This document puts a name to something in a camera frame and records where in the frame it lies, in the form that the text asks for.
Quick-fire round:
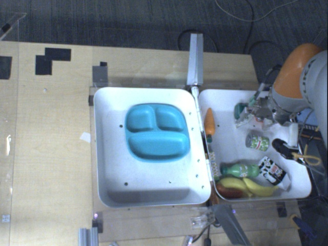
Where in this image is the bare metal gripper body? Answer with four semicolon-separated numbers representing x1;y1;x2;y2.
246;95;278;124

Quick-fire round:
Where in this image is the teal can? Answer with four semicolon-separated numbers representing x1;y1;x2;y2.
233;102;247;119

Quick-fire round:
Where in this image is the white plastic tray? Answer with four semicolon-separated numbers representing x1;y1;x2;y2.
198;89;313;202
93;86;212;209

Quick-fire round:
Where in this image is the green and white can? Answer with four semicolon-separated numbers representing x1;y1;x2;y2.
245;132;271;152

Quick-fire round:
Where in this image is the orange carrot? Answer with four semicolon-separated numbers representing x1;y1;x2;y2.
203;107;216;144

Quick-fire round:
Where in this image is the green plastic bottle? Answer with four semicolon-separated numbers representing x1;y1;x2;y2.
220;163;261;178

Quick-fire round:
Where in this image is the black and white carton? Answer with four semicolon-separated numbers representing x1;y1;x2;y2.
257;155;292;192

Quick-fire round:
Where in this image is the yellow banana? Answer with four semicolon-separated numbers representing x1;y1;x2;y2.
242;177;279;198
217;177;254;198

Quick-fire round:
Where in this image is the red sausage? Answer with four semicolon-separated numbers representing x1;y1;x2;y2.
215;183;244;199

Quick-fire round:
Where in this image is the blue divided plate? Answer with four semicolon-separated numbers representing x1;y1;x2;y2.
125;103;192;163

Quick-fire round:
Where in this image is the pale wood board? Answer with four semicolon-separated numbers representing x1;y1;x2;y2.
90;46;304;243

